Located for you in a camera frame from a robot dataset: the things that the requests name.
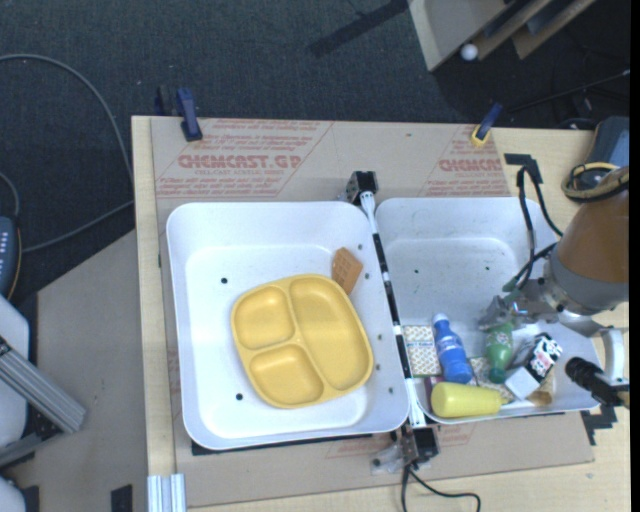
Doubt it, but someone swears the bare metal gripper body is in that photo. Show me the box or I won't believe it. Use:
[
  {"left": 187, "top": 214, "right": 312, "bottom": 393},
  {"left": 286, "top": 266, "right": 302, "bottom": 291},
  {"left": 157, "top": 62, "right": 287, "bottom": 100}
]
[{"left": 514, "top": 277, "right": 601, "bottom": 336}]

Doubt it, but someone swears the green bottle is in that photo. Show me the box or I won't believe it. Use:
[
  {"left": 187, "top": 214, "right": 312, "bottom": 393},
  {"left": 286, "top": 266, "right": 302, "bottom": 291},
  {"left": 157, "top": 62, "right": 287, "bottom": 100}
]
[{"left": 483, "top": 322, "right": 517, "bottom": 385}]

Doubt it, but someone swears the black and white milk carton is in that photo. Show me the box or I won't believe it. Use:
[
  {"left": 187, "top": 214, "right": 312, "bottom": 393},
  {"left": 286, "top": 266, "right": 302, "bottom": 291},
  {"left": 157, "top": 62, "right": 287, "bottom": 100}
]
[{"left": 514, "top": 332, "right": 564, "bottom": 386}]

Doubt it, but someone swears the blue bottle white cap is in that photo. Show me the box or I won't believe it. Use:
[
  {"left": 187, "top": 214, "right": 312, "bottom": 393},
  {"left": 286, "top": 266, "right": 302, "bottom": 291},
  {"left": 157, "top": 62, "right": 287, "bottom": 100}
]
[{"left": 431, "top": 312, "right": 474, "bottom": 386}]

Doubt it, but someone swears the beige patterned cracker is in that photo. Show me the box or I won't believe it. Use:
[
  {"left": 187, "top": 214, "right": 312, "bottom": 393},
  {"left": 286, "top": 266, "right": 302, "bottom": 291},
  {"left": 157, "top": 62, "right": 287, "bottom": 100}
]
[{"left": 467, "top": 355, "right": 516, "bottom": 402}]

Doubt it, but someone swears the white cube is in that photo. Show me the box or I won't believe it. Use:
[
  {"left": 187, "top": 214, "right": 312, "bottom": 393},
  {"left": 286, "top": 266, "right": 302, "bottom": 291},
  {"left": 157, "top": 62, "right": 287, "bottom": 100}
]
[{"left": 504, "top": 366, "right": 542, "bottom": 402}]

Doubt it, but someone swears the white plastic tray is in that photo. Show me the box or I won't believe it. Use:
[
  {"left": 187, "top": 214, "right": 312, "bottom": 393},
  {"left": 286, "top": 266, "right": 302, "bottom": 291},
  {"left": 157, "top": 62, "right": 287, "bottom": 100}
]
[
  {"left": 165, "top": 200, "right": 412, "bottom": 450},
  {"left": 373, "top": 196, "right": 602, "bottom": 426}
]

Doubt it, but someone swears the tan ice cream cone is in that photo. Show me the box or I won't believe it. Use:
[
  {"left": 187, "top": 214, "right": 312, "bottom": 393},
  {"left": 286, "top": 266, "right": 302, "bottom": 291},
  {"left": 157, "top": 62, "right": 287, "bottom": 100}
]
[{"left": 526, "top": 372, "right": 558, "bottom": 407}]

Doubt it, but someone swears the beige cracker packet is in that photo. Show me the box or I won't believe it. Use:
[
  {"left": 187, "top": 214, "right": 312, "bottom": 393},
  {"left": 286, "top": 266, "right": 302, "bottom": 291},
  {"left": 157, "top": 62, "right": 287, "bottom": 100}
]
[{"left": 401, "top": 324, "right": 444, "bottom": 379}]

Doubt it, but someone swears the yellow mustard bottle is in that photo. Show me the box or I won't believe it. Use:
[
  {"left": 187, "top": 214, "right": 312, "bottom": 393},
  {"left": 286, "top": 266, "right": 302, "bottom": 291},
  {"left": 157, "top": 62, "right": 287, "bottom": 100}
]
[{"left": 429, "top": 381, "right": 511, "bottom": 420}]

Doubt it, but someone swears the thin black and white rod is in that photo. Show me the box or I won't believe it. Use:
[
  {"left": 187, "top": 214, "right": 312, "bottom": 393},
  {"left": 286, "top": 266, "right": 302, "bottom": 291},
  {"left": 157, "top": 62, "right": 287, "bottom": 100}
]
[{"left": 359, "top": 191, "right": 420, "bottom": 427}]

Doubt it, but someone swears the orange waffle biscuit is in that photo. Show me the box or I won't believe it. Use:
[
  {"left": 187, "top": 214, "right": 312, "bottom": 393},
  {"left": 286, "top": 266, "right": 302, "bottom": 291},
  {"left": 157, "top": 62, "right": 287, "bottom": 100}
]
[{"left": 330, "top": 246, "right": 365, "bottom": 296}]

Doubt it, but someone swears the yellow divided plate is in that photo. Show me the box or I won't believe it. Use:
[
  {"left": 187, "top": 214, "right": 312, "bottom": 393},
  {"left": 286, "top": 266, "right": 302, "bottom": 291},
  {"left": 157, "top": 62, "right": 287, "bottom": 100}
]
[{"left": 229, "top": 273, "right": 376, "bottom": 410}]

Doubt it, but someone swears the brown cardboard board red print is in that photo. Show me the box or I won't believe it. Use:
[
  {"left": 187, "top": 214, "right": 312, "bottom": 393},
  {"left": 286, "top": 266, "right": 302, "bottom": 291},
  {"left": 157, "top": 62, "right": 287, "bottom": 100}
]
[{"left": 149, "top": 117, "right": 597, "bottom": 509}]

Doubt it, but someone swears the black cylinder on white bracket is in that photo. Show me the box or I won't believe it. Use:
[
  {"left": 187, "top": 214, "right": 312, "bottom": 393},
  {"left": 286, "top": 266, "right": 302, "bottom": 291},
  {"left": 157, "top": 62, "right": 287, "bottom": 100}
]
[{"left": 564, "top": 325, "right": 630, "bottom": 409}]

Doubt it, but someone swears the black block with thin wires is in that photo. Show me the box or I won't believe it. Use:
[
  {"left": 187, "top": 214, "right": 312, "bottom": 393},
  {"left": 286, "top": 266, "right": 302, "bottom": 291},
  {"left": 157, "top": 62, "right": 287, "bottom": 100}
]
[
  {"left": 398, "top": 426, "right": 442, "bottom": 467},
  {"left": 345, "top": 170, "right": 379, "bottom": 206}
]

